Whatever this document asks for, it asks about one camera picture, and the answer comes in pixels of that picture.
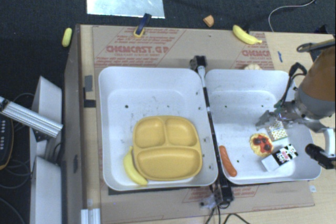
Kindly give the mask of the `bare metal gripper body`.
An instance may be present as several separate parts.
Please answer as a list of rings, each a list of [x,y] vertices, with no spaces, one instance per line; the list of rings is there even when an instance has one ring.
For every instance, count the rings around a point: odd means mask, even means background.
[[[323,117],[309,111],[301,101],[278,101],[274,108],[276,119],[282,121],[285,126],[298,123],[314,132],[323,132],[326,129],[326,126],[320,122]]]

